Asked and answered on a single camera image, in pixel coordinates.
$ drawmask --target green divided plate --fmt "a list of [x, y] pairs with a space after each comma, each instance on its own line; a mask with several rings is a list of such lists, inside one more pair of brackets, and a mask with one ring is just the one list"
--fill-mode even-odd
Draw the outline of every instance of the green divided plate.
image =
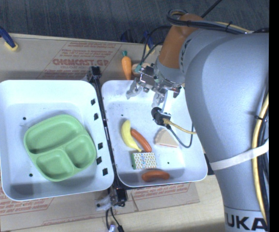
[[24, 144], [36, 168], [51, 181], [72, 177], [97, 156], [92, 138], [70, 115], [57, 115], [30, 127]]

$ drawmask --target white strap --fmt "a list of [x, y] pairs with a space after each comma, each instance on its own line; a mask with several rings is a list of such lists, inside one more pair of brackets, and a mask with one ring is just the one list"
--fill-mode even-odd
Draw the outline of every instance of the white strap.
[[237, 156], [234, 156], [232, 158], [229, 158], [229, 159], [212, 162], [210, 164], [210, 166], [211, 166], [212, 170], [214, 170], [214, 171], [224, 169], [224, 168], [229, 168], [229, 167], [238, 165], [242, 162], [251, 160], [255, 157], [258, 157], [258, 156], [266, 153], [268, 150], [269, 150], [269, 140], [267, 139], [267, 141], [260, 147], [247, 150], [247, 151], [245, 151]]

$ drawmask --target cardboard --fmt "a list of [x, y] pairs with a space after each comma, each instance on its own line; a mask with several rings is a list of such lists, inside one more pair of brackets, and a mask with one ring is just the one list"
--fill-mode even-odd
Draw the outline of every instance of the cardboard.
[[[65, 39], [34, 35], [11, 34], [18, 44], [10, 51], [0, 38], [0, 82], [4, 80], [81, 80], [90, 66], [99, 66], [101, 84], [108, 80], [124, 80], [121, 69], [122, 51], [127, 50], [132, 63], [140, 61], [143, 46], [135, 43], [115, 43]], [[160, 48], [147, 58], [154, 62]], [[198, 203], [194, 183], [183, 183], [127, 191], [128, 201], [117, 214]], [[97, 211], [95, 200], [107, 191], [89, 192], [48, 199], [16, 202], [3, 192], [0, 176], [0, 230], [11, 231], [105, 216]]]

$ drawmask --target toy banana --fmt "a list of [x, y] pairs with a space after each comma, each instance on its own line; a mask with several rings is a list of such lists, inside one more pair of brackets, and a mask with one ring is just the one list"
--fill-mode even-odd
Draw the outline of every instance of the toy banana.
[[121, 135], [124, 143], [133, 149], [136, 149], [137, 151], [141, 152], [142, 149], [139, 148], [135, 140], [133, 139], [131, 135], [131, 122], [130, 120], [126, 120], [121, 127]]

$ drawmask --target hot dog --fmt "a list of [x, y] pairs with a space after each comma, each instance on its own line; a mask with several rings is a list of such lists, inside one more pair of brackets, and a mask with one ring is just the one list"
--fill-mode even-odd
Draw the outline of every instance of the hot dog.
[[142, 146], [145, 152], [152, 152], [152, 148], [147, 140], [135, 129], [131, 129], [131, 136], [134, 137], [138, 143]]
[[151, 170], [151, 171], [143, 173], [141, 175], [141, 178], [145, 182], [152, 181], [155, 178], [161, 178], [161, 179], [164, 179], [164, 180], [168, 180], [169, 179], [169, 173], [167, 173], [165, 171], [162, 171], [162, 170]]

